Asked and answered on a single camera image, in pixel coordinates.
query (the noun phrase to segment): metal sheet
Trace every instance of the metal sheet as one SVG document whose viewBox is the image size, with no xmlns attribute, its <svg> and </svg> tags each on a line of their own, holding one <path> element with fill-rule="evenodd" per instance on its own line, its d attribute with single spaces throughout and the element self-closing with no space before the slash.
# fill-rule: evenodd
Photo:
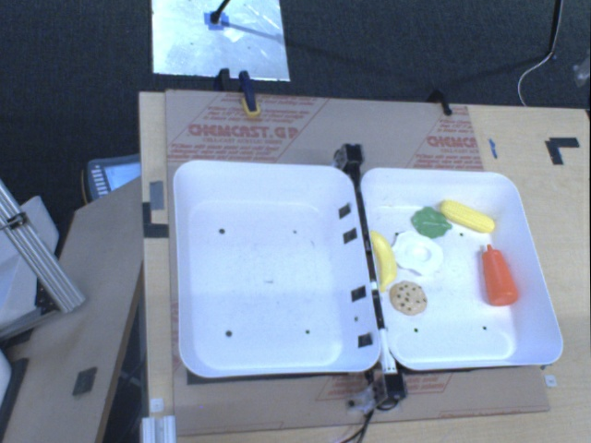
<svg viewBox="0 0 591 443">
<path fill-rule="evenodd" d="M 289 80 L 279 0 L 232 0 L 223 25 L 206 15 L 223 0 L 152 0 L 153 71 L 215 77 L 229 68 L 261 80 Z"/>
</svg>

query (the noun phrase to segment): black carpet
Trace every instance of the black carpet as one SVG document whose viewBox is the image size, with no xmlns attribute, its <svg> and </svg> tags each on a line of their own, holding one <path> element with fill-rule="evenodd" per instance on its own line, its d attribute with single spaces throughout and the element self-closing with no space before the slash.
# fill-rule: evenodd
<svg viewBox="0 0 591 443">
<path fill-rule="evenodd" d="M 524 83 L 530 105 L 586 108 L 573 65 L 591 0 L 565 0 L 557 59 Z M 554 0 L 281 0 L 289 83 L 260 92 L 518 105 L 544 57 Z M 151 72 L 151 0 L 0 0 L 0 178 L 41 195 L 64 226 L 93 158 L 138 152 L 138 92 L 210 90 Z"/>
</svg>

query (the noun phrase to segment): wooden tabletop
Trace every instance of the wooden tabletop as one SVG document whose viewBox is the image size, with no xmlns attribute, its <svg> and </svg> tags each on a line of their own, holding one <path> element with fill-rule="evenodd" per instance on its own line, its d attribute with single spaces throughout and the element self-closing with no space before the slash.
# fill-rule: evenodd
<svg viewBox="0 0 591 443">
<path fill-rule="evenodd" d="M 489 106 L 469 106 L 469 113 L 485 169 L 508 176 L 520 191 L 561 327 L 563 354 L 544 371 L 556 382 L 556 387 L 548 388 L 551 410 L 379 423 L 369 426 L 364 441 L 585 441 L 591 435 L 588 116 L 583 110 Z M 144 199 L 149 198 L 150 179 L 166 178 L 164 126 L 164 95 L 141 94 Z M 546 143 L 551 138 L 576 138 L 579 147 L 560 148 L 563 164 L 554 164 Z M 152 221 L 167 222 L 166 208 L 153 211 Z M 161 412 L 152 409 L 154 416 L 173 411 L 170 282 L 168 259 L 163 260 L 167 255 L 164 242 L 146 240 L 149 394 L 163 402 Z M 354 426 L 337 426 L 180 437 L 178 441 L 335 442 L 355 430 Z"/>
</svg>

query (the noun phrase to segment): wire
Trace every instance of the wire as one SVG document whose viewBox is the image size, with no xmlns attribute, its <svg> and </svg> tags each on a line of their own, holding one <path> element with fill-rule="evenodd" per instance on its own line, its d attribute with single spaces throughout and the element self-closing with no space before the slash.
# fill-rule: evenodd
<svg viewBox="0 0 591 443">
<path fill-rule="evenodd" d="M 524 95 L 521 91 L 521 86 L 524 82 L 525 77 L 527 77 L 527 75 L 533 71 L 535 71 L 536 69 L 539 69 L 540 67 L 542 67 L 543 65 L 545 65 L 547 63 L 547 61 L 549 61 L 552 56 L 554 55 L 555 51 L 556 51 L 556 43 L 558 41 L 558 32 L 561 28 L 561 23 L 562 23 L 562 7 L 564 6 L 564 0 L 560 0 L 560 5 L 559 5 L 559 10 L 558 10 L 558 22 L 556 23 L 556 30 L 554 31 L 554 37 L 552 39 L 552 44 L 550 46 L 550 51 L 549 53 L 546 55 L 546 57 L 544 57 L 544 59 L 542 59 L 540 62 L 538 62 L 535 66 L 530 67 L 529 69 L 527 69 L 520 77 L 519 77 L 519 81 L 517 82 L 517 94 L 519 95 L 519 100 L 521 102 L 521 104 L 526 107 L 527 104 L 525 103 L 524 100 Z"/>
<path fill-rule="evenodd" d="M 366 415 L 366 420 L 363 423 L 363 425 L 361 426 L 361 428 L 359 428 L 349 438 L 342 440 L 340 443 L 350 443 L 351 441 L 354 441 L 356 438 L 358 438 L 358 440 L 356 441 L 356 443 L 361 443 L 363 441 L 363 438 L 366 435 L 366 432 L 368 431 L 369 421 L 371 420 L 371 417 L 373 416 L 373 412 L 374 411 L 372 410 L 371 412 L 369 412 Z"/>
</svg>

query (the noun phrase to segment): white cable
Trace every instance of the white cable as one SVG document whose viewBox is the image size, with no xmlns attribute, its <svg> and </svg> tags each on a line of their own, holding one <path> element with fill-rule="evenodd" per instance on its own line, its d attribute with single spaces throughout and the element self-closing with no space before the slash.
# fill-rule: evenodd
<svg viewBox="0 0 591 443">
<path fill-rule="evenodd" d="M 564 0 L 561 0 L 561 7 L 558 10 L 558 23 L 556 24 L 556 34 L 554 35 L 554 41 L 552 42 L 552 47 L 550 48 L 550 52 L 548 53 L 548 55 L 546 57 L 544 57 L 544 59 L 542 59 L 540 62 L 538 62 L 535 66 L 530 67 L 529 69 L 527 69 L 520 77 L 519 77 L 519 82 L 517 82 L 517 94 L 519 95 L 519 100 L 521 101 L 521 104 L 526 107 L 527 104 L 525 103 L 524 100 L 524 96 L 521 93 L 521 84 L 524 81 L 525 76 L 527 76 L 530 72 L 535 71 L 536 69 L 542 67 L 543 65 L 545 65 L 547 63 L 547 61 L 550 60 L 550 58 L 554 55 L 554 50 L 556 49 L 556 42 L 558 40 L 558 32 L 561 29 L 561 23 L 562 23 L 562 7 L 564 6 Z"/>
</svg>

